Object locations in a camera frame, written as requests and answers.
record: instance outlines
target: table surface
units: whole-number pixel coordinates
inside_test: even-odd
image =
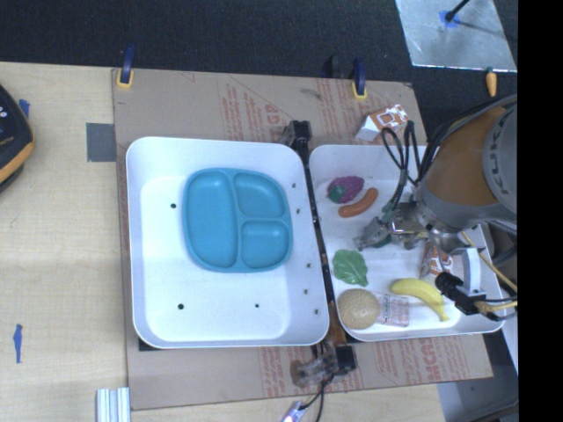
[[[0,62],[0,84],[30,103],[36,136],[23,173],[0,193],[0,420],[95,420],[96,390],[128,386],[115,163],[86,152],[86,124],[113,123],[111,69]],[[277,422],[295,400],[133,411],[131,420]],[[444,416],[437,387],[423,385],[326,396],[321,420],[346,419]]]

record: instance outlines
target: blue plate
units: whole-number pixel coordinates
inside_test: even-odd
[[[183,227],[187,249],[217,272],[264,272],[291,253],[293,230],[282,187],[242,169],[197,171],[186,182]]]

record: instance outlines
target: sausage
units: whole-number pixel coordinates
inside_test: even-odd
[[[340,217],[352,217],[354,215],[360,215],[366,211],[373,202],[376,201],[379,191],[375,187],[371,187],[366,191],[361,200],[350,205],[344,205],[338,209],[338,214]]]

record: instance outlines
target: toy banana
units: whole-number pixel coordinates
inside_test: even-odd
[[[443,298],[440,291],[424,280],[417,278],[404,278],[391,285],[391,291],[399,295],[411,295],[425,302],[440,317],[446,321],[449,317],[443,308]]]

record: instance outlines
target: green leaf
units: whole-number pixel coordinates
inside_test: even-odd
[[[333,258],[334,276],[351,285],[368,286],[368,267],[358,251],[338,250]]]

